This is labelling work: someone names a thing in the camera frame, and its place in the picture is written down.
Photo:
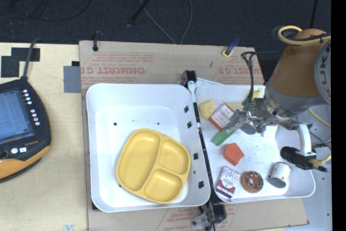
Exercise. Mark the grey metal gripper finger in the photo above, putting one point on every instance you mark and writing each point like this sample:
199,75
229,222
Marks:
234,121
261,126

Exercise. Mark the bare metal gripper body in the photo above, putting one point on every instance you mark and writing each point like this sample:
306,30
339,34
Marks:
260,112

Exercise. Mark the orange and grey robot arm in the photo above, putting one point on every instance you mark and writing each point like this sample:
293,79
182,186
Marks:
294,75

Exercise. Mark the small grey can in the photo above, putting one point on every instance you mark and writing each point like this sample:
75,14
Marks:
248,129

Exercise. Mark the red and white carton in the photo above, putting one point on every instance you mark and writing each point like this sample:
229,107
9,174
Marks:
220,116

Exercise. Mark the small yellow bottle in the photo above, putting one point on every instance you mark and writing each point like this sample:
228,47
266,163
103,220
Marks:
257,93

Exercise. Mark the green rectangular stick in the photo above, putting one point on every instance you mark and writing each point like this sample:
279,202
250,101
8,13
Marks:
220,138

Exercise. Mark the white plastic tray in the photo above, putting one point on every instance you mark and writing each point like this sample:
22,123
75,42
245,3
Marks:
259,151
108,159

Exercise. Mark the yellow cheese block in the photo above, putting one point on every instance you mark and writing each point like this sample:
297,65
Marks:
206,109

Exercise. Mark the orange house-shaped block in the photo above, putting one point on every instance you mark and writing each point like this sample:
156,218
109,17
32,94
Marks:
233,153

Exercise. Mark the thin black and white rod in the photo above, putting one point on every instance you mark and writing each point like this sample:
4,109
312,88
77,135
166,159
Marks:
201,138

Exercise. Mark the white printed paper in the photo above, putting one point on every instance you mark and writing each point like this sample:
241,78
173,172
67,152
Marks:
208,82

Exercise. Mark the white can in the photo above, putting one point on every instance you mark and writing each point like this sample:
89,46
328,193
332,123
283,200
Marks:
280,173

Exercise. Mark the brown doughnut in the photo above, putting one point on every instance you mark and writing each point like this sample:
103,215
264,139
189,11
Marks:
252,181

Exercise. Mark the brown cardboard board red print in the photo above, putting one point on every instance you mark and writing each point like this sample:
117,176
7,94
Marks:
162,65

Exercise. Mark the yellow divided plate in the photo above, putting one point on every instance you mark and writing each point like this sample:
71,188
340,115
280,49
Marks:
151,165

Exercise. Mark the black cylinder on white bracket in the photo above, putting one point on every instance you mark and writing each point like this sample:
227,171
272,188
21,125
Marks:
297,155

